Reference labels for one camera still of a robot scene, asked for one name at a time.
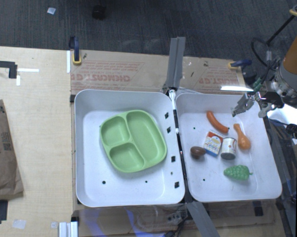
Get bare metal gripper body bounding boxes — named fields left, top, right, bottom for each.
left=254, top=80, right=297, bottom=110

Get orange sausage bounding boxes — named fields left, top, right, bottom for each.
left=206, top=110, right=230, bottom=135

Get orange chicken drumstick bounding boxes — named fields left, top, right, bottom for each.
left=232, top=123, right=252, bottom=151

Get white small can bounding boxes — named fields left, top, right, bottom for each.
left=220, top=136, right=237, bottom=161

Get white and orange carton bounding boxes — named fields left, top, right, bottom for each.
left=202, top=130, right=224, bottom=157

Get green grapes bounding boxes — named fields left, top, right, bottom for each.
left=223, top=164, right=254, bottom=182

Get white plastic tray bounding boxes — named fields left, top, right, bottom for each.
left=172, top=92, right=286, bottom=206
left=70, top=88, right=189, bottom=211

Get green divided plate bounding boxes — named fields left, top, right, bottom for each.
left=98, top=108, right=169, bottom=175

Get brown cardboard board red print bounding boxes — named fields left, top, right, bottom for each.
left=64, top=49, right=287, bottom=237

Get brown paper packet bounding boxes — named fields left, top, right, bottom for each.
left=0, top=99, right=28, bottom=197

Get black cylinder on white bracket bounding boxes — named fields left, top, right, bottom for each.
left=269, top=105, right=297, bottom=140

